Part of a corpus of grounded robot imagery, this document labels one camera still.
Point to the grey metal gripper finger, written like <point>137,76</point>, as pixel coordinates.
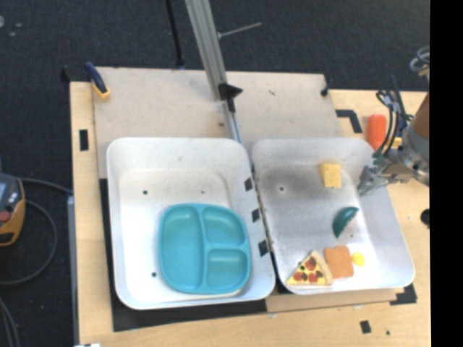
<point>369,188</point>
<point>365,176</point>

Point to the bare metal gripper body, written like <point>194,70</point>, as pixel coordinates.
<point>407,168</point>

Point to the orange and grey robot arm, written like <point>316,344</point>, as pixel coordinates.
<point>421,119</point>

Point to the yellow cheese block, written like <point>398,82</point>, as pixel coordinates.
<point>331,175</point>

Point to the dark green half-round piece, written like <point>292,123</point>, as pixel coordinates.
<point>341,219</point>

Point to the orange carrot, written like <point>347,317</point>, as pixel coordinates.
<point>377,130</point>

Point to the white plastic tray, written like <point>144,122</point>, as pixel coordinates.
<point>304,215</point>
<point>137,230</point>

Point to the small yellow round piece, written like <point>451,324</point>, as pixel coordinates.
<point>358,259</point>

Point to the brown bread slice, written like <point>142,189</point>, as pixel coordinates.
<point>339,262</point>

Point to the pizza slice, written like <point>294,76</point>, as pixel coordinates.
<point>311,271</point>

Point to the thin rod between trays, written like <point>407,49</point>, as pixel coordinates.
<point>234,123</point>

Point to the black block on rod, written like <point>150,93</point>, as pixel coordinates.
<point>228,90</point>

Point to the blue divided plate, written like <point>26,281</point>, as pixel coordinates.
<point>202,248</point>

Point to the pale brown flat board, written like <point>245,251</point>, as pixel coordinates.
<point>162,103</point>

